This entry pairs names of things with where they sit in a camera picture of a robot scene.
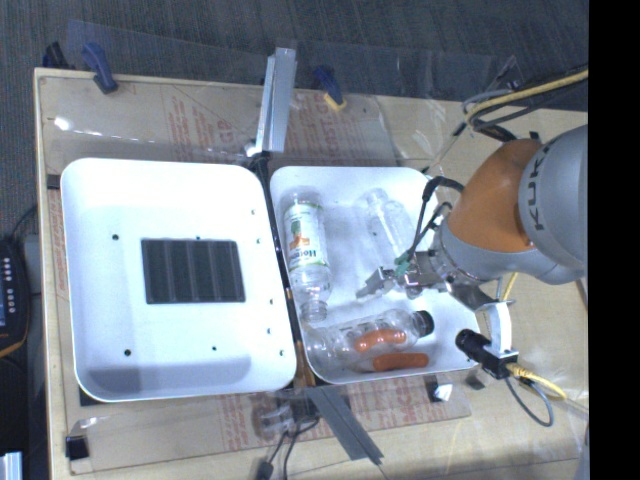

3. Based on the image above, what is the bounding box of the brown cardboard board red print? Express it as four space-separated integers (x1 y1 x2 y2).
37 75 474 475

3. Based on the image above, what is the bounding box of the black block with thin wires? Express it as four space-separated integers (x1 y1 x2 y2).
246 150 274 172
291 396 322 423

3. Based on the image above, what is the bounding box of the black cylinder on white bracket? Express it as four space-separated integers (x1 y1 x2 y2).
454 300 520 381

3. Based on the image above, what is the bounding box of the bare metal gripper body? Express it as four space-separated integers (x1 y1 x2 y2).
390 248 457 300

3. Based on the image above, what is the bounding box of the black ribbed rectangular panel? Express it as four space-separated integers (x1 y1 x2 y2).
140 238 247 305

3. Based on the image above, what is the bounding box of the clear plastic bottle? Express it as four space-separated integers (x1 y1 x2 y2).
356 187 417 269

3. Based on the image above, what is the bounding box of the clear bottle with black cap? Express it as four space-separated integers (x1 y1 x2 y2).
304 308 436 372

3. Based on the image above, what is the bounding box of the orange sausage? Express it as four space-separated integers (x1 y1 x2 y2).
353 328 408 354
371 351 431 373

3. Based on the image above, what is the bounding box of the white plastic tray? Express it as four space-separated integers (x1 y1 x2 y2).
268 165 484 386
59 157 298 404

